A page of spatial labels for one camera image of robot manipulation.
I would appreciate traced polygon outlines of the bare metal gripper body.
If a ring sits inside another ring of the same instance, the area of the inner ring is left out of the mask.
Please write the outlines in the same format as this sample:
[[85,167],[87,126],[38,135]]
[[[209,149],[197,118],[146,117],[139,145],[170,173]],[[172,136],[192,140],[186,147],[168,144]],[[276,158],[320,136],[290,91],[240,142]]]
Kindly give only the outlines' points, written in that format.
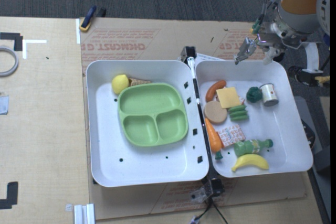
[[298,49],[302,44],[302,33],[281,21],[258,23],[256,30],[261,47],[286,51]]

